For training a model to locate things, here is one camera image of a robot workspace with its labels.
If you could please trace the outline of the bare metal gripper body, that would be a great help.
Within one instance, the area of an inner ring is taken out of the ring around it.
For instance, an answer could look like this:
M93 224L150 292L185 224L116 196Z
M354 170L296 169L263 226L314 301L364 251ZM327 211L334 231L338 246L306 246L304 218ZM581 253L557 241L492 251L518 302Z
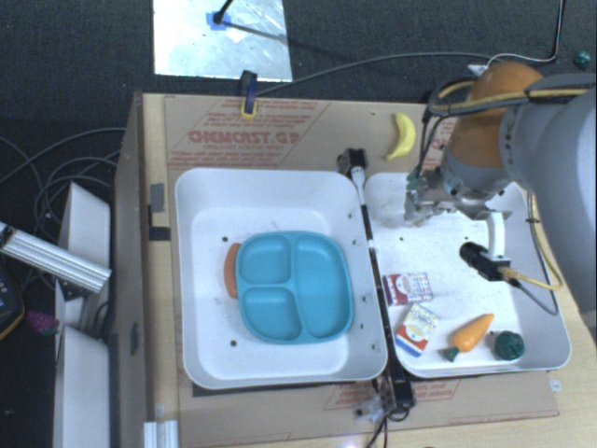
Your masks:
M439 203L443 213L460 212L472 220L484 220L494 212L485 193L466 186L451 175L422 175L416 186L419 207Z

